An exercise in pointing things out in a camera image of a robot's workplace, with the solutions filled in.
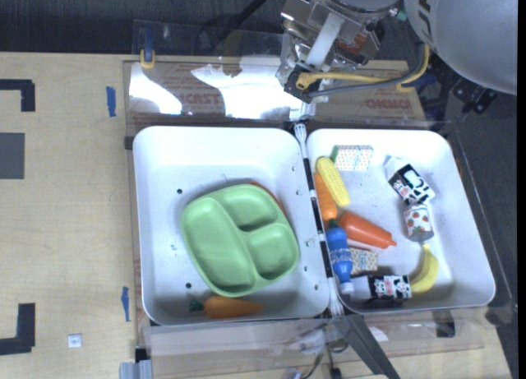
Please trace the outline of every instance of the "orange bottle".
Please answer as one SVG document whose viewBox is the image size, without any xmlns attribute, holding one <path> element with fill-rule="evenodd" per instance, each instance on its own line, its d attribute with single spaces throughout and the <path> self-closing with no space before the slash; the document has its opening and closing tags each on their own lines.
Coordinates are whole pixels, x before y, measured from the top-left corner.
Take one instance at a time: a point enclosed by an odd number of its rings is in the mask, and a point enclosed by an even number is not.
<svg viewBox="0 0 526 379">
<path fill-rule="evenodd" d="M 360 243 L 386 249 L 396 246 L 393 235 L 382 227 L 367 221 L 359 215 L 345 211 L 338 220 L 338 224 L 345 230 L 347 237 Z"/>
</svg>

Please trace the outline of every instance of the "green plate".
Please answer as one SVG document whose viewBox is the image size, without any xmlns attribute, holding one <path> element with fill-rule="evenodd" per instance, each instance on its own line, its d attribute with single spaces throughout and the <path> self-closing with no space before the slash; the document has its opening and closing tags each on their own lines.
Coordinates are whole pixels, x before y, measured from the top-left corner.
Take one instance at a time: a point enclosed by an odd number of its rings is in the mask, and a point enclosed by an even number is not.
<svg viewBox="0 0 526 379">
<path fill-rule="evenodd" d="M 289 274 L 299 247 L 283 211 L 258 186 L 226 187 L 182 212 L 182 236 L 209 287 L 226 297 L 254 293 Z"/>
</svg>

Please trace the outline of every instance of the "gray cable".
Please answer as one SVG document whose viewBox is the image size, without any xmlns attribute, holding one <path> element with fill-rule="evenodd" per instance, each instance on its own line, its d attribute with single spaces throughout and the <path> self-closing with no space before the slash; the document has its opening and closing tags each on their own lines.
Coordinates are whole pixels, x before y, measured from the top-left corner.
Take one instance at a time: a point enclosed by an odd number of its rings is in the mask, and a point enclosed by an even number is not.
<svg viewBox="0 0 526 379">
<path fill-rule="evenodd" d="M 349 91 L 355 91 L 355 90 L 369 90 L 371 88 L 381 88 L 384 86 L 396 86 L 398 84 L 401 84 L 405 80 L 413 76 L 415 73 L 417 73 L 420 70 L 424 62 L 425 46 L 423 43 L 420 43 L 418 48 L 419 48 L 419 54 L 418 54 L 417 64 L 413 67 L 413 69 L 411 69 L 411 71 L 406 73 L 404 76 L 401 76 L 400 78 L 395 78 L 393 80 L 388 80 L 388 81 L 373 82 L 371 84 L 357 84 L 355 86 L 340 86 L 337 88 L 329 88 L 328 90 L 313 91 L 311 93 L 308 93 L 307 97 L 310 97 L 313 99 L 315 97 L 321 97 L 322 95 L 347 93 Z"/>
</svg>

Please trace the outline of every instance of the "gray square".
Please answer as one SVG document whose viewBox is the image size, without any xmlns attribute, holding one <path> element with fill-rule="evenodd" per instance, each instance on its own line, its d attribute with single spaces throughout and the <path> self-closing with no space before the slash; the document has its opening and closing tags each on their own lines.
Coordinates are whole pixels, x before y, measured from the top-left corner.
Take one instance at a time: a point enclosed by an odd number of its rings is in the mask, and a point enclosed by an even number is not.
<svg viewBox="0 0 526 379">
<path fill-rule="evenodd" d="M 24 178 L 25 133 L 0 132 L 0 178 Z"/>
</svg>

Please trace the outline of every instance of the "yellow cable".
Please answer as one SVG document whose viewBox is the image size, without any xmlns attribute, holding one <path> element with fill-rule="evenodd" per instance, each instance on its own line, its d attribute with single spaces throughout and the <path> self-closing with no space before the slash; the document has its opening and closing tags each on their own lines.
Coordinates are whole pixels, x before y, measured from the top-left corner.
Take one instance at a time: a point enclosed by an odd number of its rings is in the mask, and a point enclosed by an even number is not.
<svg viewBox="0 0 526 379">
<path fill-rule="evenodd" d="M 420 76 L 424 74 L 427 69 L 427 64 L 429 63 L 429 47 L 424 46 L 424 59 L 422 66 L 413 76 L 409 77 L 407 80 L 403 81 L 404 84 L 408 84 L 417 80 Z M 368 75 L 359 75 L 357 73 L 348 73 L 348 72 L 304 72 L 301 73 L 296 81 L 296 87 L 299 90 L 306 90 L 307 87 L 317 80 L 345 80 L 345 81 L 362 81 L 362 82 L 383 82 L 391 81 L 394 78 L 380 78 L 378 76 L 368 76 Z M 396 89 L 398 91 L 407 92 L 410 91 L 412 87 L 402 87 L 402 84 L 397 84 Z"/>
</svg>

